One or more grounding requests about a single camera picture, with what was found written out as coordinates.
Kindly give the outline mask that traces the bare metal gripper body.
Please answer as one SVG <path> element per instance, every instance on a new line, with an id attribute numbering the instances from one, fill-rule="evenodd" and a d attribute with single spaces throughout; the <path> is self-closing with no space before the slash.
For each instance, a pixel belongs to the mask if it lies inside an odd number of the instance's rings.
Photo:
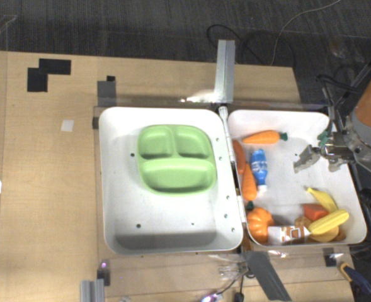
<path id="1" fill-rule="evenodd" d="M 360 139 L 348 140 L 334 136 L 321 148 L 321 155 L 328 161 L 358 164 L 371 173 L 371 147 Z"/>

